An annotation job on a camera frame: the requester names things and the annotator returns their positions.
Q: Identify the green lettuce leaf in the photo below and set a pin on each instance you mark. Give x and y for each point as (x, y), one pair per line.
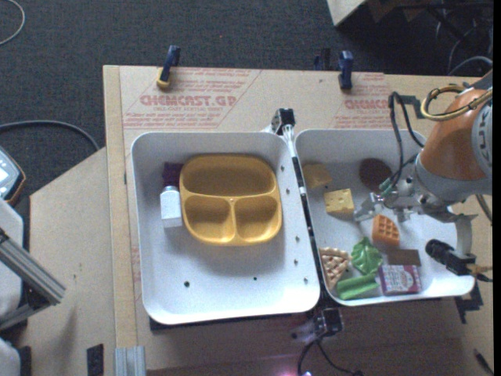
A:
(366, 257)

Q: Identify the brown chocolate bar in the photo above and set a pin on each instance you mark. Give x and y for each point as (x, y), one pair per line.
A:
(404, 257)

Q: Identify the black cylinder on white bracket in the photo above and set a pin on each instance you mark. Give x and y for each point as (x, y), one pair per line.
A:
(446, 254)

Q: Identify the dark purple packet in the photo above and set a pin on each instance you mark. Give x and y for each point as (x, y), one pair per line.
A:
(171, 172)

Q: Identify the brown cardboard board, red print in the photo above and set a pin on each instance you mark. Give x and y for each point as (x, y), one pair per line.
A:
(219, 100)

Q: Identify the brown round biscuit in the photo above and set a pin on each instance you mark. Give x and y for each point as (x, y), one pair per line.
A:
(373, 172)

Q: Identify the yellow divided plate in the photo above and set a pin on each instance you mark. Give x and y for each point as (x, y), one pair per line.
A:
(229, 198)

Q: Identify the yellow cheese wedge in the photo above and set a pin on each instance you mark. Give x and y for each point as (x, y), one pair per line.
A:
(339, 202)

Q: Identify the thin black and white rod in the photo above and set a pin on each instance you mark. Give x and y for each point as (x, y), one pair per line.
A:
(306, 214)

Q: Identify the orange waffle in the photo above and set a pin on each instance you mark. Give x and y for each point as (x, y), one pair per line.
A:
(385, 231)

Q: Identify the white plastic bottle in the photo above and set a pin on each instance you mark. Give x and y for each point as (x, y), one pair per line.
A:
(171, 208)

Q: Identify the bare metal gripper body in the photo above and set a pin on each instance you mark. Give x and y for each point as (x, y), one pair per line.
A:
(424, 204)

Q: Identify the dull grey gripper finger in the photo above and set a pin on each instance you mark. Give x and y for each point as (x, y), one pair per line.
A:
(378, 199)
(365, 211)

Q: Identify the white plastic tray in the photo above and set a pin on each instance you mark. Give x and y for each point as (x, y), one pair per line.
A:
(219, 280)
(438, 272)

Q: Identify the pizza slice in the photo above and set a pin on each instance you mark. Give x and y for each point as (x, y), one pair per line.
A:
(333, 266)

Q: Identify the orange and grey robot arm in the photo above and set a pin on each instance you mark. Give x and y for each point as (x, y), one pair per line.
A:
(450, 151)

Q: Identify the pale yellow bread piece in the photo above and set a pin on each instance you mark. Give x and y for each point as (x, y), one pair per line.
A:
(316, 176)

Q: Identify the pink and purple carton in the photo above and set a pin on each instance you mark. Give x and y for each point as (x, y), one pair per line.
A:
(400, 279)

